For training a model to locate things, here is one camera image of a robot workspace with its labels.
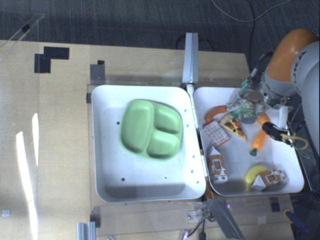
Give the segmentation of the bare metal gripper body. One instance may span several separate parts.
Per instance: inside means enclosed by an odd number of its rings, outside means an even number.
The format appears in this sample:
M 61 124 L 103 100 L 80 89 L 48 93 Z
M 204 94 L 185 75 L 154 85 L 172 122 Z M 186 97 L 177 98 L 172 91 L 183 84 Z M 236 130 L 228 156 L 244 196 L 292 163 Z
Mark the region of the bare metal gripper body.
M 255 107 L 256 105 L 259 105 L 261 107 L 266 106 L 264 102 L 264 97 L 259 90 L 247 88 L 244 91 L 243 99 L 245 100 L 245 104 L 247 107 Z

